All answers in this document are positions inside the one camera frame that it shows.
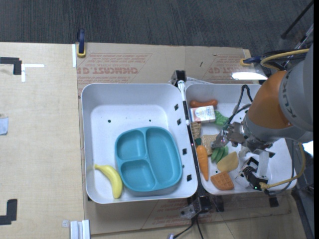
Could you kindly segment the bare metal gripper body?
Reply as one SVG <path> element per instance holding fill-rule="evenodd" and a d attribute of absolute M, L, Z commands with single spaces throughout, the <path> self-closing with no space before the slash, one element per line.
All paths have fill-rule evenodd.
<path fill-rule="evenodd" d="M 244 122 L 233 122 L 227 128 L 226 138 L 233 147 L 238 147 L 239 145 L 246 147 L 246 140 L 249 136 L 250 132 Z"/>

